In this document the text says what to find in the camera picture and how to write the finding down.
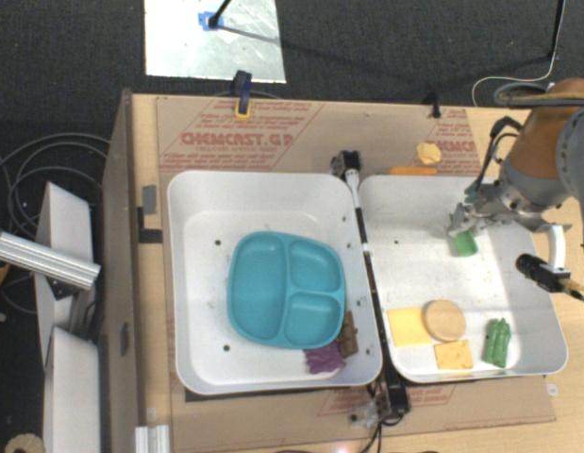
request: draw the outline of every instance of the black connector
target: black connector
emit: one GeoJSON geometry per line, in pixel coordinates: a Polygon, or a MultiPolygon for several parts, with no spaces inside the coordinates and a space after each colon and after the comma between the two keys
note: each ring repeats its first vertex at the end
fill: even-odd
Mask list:
{"type": "Polygon", "coordinates": [[[429,92],[428,95],[422,101],[422,104],[432,106],[433,118],[440,119],[442,117],[441,102],[439,100],[439,95],[436,94],[436,91],[429,92]]]}
{"type": "Polygon", "coordinates": [[[359,151],[340,151],[338,156],[331,159],[330,171],[333,176],[343,179],[346,170],[360,171],[362,160],[359,151]]]}
{"type": "Polygon", "coordinates": [[[542,289],[548,292],[564,292],[564,286],[560,283],[563,278],[570,278],[569,271],[555,272],[546,267],[547,262],[539,257],[523,254],[516,261],[516,268],[525,275],[537,282],[542,289]]]}
{"type": "Polygon", "coordinates": [[[518,121],[516,121],[515,119],[512,119],[509,116],[506,116],[506,117],[502,117],[501,119],[497,120],[495,122],[495,124],[492,125],[491,132],[489,133],[489,136],[492,139],[495,139],[497,137],[497,135],[501,131],[503,131],[504,128],[506,128],[507,126],[513,127],[517,131],[522,130],[522,125],[518,121]]]}

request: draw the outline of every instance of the black cable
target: black cable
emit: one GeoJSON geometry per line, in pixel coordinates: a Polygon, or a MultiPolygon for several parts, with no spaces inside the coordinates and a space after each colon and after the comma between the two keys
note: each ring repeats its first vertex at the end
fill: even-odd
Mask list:
{"type": "Polygon", "coordinates": [[[491,159],[493,159],[497,164],[500,164],[503,160],[501,158],[497,157],[497,148],[499,147],[499,143],[504,140],[505,138],[517,138],[518,134],[515,132],[504,132],[503,134],[500,134],[499,136],[497,136],[497,139],[495,139],[493,145],[492,145],[492,149],[491,149],[491,159]]]}
{"type": "MultiPolygon", "coordinates": [[[[32,230],[35,231],[38,228],[38,226],[36,224],[38,223],[38,219],[40,218],[40,214],[37,213],[37,214],[35,214],[34,216],[32,216],[30,218],[31,218],[31,221],[34,223],[34,226],[32,227],[32,230]]],[[[10,217],[9,217],[9,225],[11,226],[10,229],[12,230],[13,222],[12,222],[12,218],[10,218],[10,217]]],[[[25,229],[26,229],[26,227],[30,227],[30,224],[28,224],[28,223],[21,223],[21,225],[25,229]]],[[[33,234],[33,231],[28,231],[25,235],[29,236],[28,233],[32,233],[33,234]]]]}
{"type": "MultiPolygon", "coordinates": [[[[95,147],[93,147],[89,144],[76,143],[76,142],[62,142],[62,143],[47,144],[47,145],[41,147],[40,149],[37,149],[36,151],[34,151],[31,155],[29,155],[27,157],[27,159],[24,161],[24,163],[20,166],[19,171],[17,172],[16,179],[18,180],[21,177],[22,172],[25,169],[25,167],[29,164],[29,162],[31,162],[39,154],[44,153],[50,149],[58,148],[58,147],[77,147],[77,148],[81,148],[81,149],[86,149],[86,150],[91,151],[92,153],[96,154],[99,158],[107,159],[107,155],[105,153],[103,153],[102,151],[96,149],[95,147]]],[[[19,191],[17,189],[17,186],[13,186],[12,188],[14,189],[14,192],[15,192],[14,203],[17,205],[17,209],[19,210],[21,215],[24,217],[24,219],[29,224],[31,224],[32,226],[35,226],[36,224],[30,220],[29,216],[27,215],[27,213],[24,210],[24,207],[21,204],[21,199],[19,197],[19,191]]]]}
{"type": "Polygon", "coordinates": [[[209,25],[210,28],[216,28],[216,27],[218,27],[218,21],[220,20],[220,17],[225,12],[226,8],[228,7],[228,4],[230,4],[231,1],[232,0],[225,0],[221,4],[221,6],[218,8],[218,10],[216,10],[216,13],[214,13],[211,17],[209,17],[209,19],[208,19],[208,25],[209,25]]]}
{"type": "Polygon", "coordinates": [[[96,299],[93,300],[88,306],[86,306],[86,310],[84,310],[84,317],[82,318],[82,324],[84,326],[86,326],[86,323],[88,322],[88,312],[92,307],[96,307],[96,299]]]}
{"type": "Polygon", "coordinates": [[[100,191],[102,189],[101,184],[98,181],[96,181],[94,178],[92,178],[91,176],[88,176],[86,173],[78,171],[75,168],[69,168],[66,166],[43,166],[41,168],[35,168],[32,171],[25,173],[23,176],[20,176],[13,183],[12,188],[10,189],[10,192],[8,194],[8,202],[7,202],[8,214],[9,214],[10,218],[13,220],[13,222],[15,223],[15,225],[19,228],[19,230],[22,231],[25,235],[27,235],[30,238],[34,238],[34,234],[25,229],[24,225],[19,221],[19,219],[17,218],[17,216],[14,213],[14,210],[12,209],[12,194],[15,192],[17,187],[23,181],[30,178],[31,176],[34,176],[38,173],[55,172],[55,171],[59,171],[62,173],[70,173],[72,175],[81,177],[81,178],[87,180],[92,185],[94,185],[96,187],[97,191],[100,191]]]}
{"type": "Polygon", "coordinates": [[[385,427],[395,427],[396,425],[398,425],[401,421],[403,421],[404,416],[400,416],[399,418],[395,419],[394,421],[390,421],[387,419],[384,419],[382,421],[382,425],[385,427]]]}
{"type": "Polygon", "coordinates": [[[12,298],[10,298],[8,296],[7,291],[6,291],[6,288],[8,288],[12,285],[17,285],[18,283],[28,281],[31,278],[33,278],[33,276],[31,274],[28,274],[25,277],[15,278],[14,280],[10,281],[9,283],[3,284],[0,287],[0,296],[3,298],[3,300],[7,304],[9,304],[11,307],[13,307],[16,311],[27,314],[27,315],[38,315],[38,313],[35,310],[28,309],[27,307],[23,307],[23,306],[19,305],[17,302],[15,302],[12,298]]]}
{"type": "Polygon", "coordinates": [[[512,109],[584,106],[584,97],[580,98],[580,94],[544,95],[546,92],[547,88],[542,84],[510,82],[496,89],[492,100],[498,106],[512,109]]]}
{"type": "Polygon", "coordinates": [[[381,392],[382,385],[379,382],[379,380],[376,379],[375,381],[367,384],[367,386],[365,386],[365,388],[367,389],[367,393],[369,394],[369,396],[373,399],[373,398],[375,398],[377,393],[381,392]]]}
{"type": "Polygon", "coordinates": [[[567,292],[568,295],[570,295],[572,298],[575,298],[576,300],[580,300],[581,302],[584,303],[584,295],[576,290],[570,290],[567,292]]]}
{"type": "Polygon", "coordinates": [[[104,138],[99,138],[98,136],[93,136],[92,134],[86,134],[86,133],[74,133],[74,132],[63,132],[63,133],[59,133],[59,134],[51,134],[50,136],[45,136],[43,138],[39,138],[35,141],[32,141],[30,143],[24,144],[23,146],[15,149],[12,153],[10,153],[9,155],[7,155],[5,158],[3,158],[0,161],[0,168],[2,166],[4,166],[7,162],[9,162],[11,159],[13,159],[15,156],[17,156],[19,153],[22,153],[23,151],[25,151],[26,149],[33,147],[37,144],[41,144],[41,143],[45,143],[47,141],[51,141],[54,139],[61,139],[61,138],[79,138],[79,139],[87,139],[87,140],[92,140],[92,141],[97,141],[106,145],[109,145],[109,140],[106,140],[104,138]]]}
{"type": "MultiPolygon", "coordinates": [[[[3,158],[2,155],[0,154],[0,163],[3,162],[3,158]]],[[[8,174],[8,169],[6,168],[6,166],[2,166],[2,171],[5,175],[5,181],[7,182],[7,190],[10,190],[10,175],[8,174]]]]}
{"type": "Polygon", "coordinates": [[[499,135],[501,134],[501,131],[503,131],[507,126],[511,126],[517,131],[520,131],[522,129],[522,125],[518,121],[512,119],[509,116],[497,120],[495,124],[492,125],[491,133],[489,134],[489,136],[491,136],[491,140],[489,141],[489,146],[487,147],[487,151],[485,152],[484,155],[484,162],[482,163],[480,173],[476,177],[476,180],[473,184],[474,193],[476,193],[480,189],[480,186],[482,185],[482,180],[484,179],[487,169],[491,164],[493,150],[495,148],[495,142],[499,135]]]}
{"type": "Polygon", "coordinates": [[[378,440],[377,451],[380,451],[381,445],[382,445],[382,423],[381,423],[381,421],[375,427],[374,434],[371,436],[369,443],[363,449],[361,449],[360,453],[368,453],[369,450],[371,449],[371,447],[374,445],[375,440],[378,440]]]}
{"type": "Polygon", "coordinates": [[[558,51],[558,35],[559,27],[562,22],[562,16],[564,14],[564,6],[566,5],[566,0],[558,0],[556,5],[556,21],[554,22],[554,35],[552,36],[552,47],[549,51],[549,58],[553,58],[558,51]]]}

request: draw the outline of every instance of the blue object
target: blue object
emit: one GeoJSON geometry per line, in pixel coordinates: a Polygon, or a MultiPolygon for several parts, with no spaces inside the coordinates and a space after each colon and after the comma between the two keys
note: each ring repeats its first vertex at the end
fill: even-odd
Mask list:
{"type": "Polygon", "coordinates": [[[202,11],[202,12],[199,12],[197,14],[197,18],[199,19],[199,25],[201,25],[201,27],[204,30],[218,30],[219,26],[225,26],[225,18],[224,17],[220,17],[218,19],[218,26],[215,26],[214,28],[209,26],[208,20],[209,20],[209,17],[211,17],[212,15],[216,15],[216,12],[215,11],[202,11]]]}
{"type": "Polygon", "coordinates": [[[249,112],[251,90],[252,75],[245,71],[237,71],[231,82],[230,94],[232,97],[239,96],[237,112],[241,116],[245,116],[249,112]]]}
{"type": "Polygon", "coordinates": [[[259,231],[235,248],[227,311],[243,337],[261,344],[315,349],[333,342],[345,311],[342,264],[328,246],[259,231]]]}

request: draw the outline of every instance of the wooden table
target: wooden table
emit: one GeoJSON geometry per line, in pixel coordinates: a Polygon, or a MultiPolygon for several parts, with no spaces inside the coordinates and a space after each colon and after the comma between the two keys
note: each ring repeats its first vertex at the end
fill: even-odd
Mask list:
{"type": "MultiPolygon", "coordinates": [[[[145,105],[133,107],[132,115],[129,116],[135,127],[133,186],[136,187],[134,194],[137,197],[142,196],[144,183],[159,183],[159,153],[156,136],[158,117],[151,99],[151,96],[146,96],[145,105]]],[[[476,149],[481,158],[488,144],[488,134],[494,121],[505,115],[511,115],[523,122],[527,116],[526,111],[504,109],[467,109],[466,111],[475,135],[476,149]]],[[[157,213],[144,217],[144,226],[161,228],[160,214],[158,203],[157,213]]],[[[568,245],[566,265],[573,270],[574,279],[584,283],[584,260],[579,246],[582,227],[577,202],[570,199],[560,210],[554,210],[549,215],[550,220],[574,224],[566,235],[568,245]]],[[[535,243],[540,255],[546,258],[545,237],[535,237],[535,243]]],[[[140,314],[137,321],[139,328],[137,333],[142,350],[137,358],[137,364],[142,369],[142,384],[144,385],[144,394],[141,394],[143,401],[139,409],[150,408],[147,416],[149,425],[165,424],[170,422],[172,411],[166,304],[162,291],[159,287],[155,287],[155,284],[164,282],[163,246],[160,243],[145,243],[138,248],[138,260],[141,265],[138,267],[138,287],[141,293],[138,304],[140,314]]],[[[547,378],[551,391],[556,394],[553,397],[553,406],[557,421],[510,428],[483,428],[385,437],[382,451],[385,453],[426,450],[440,453],[584,451],[584,304],[565,294],[556,294],[553,300],[569,349],[569,360],[564,369],[547,378]]],[[[112,395],[111,402],[113,403],[116,399],[112,395]]],[[[134,418],[122,419],[122,428],[126,421],[129,423],[129,421],[134,421],[134,418]]],[[[334,453],[361,451],[364,446],[364,440],[356,440],[344,444],[345,449],[332,444],[303,445],[297,449],[314,453],[334,453]]],[[[294,448],[244,451],[267,453],[288,450],[293,451],[294,448]]]]}

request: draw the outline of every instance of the green toy vegetable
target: green toy vegetable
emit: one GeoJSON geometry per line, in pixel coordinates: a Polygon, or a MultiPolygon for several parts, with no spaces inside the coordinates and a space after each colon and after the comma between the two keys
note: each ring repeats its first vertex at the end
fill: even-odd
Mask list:
{"type": "Polygon", "coordinates": [[[494,319],[489,325],[489,334],[482,360],[497,367],[506,367],[508,344],[511,338],[506,319],[494,319]]]}
{"type": "MultiPolygon", "coordinates": [[[[453,215],[449,215],[451,223],[453,223],[453,215]]],[[[455,236],[455,245],[460,257],[471,257],[478,252],[478,245],[474,238],[472,230],[464,230],[455,236]]]]}

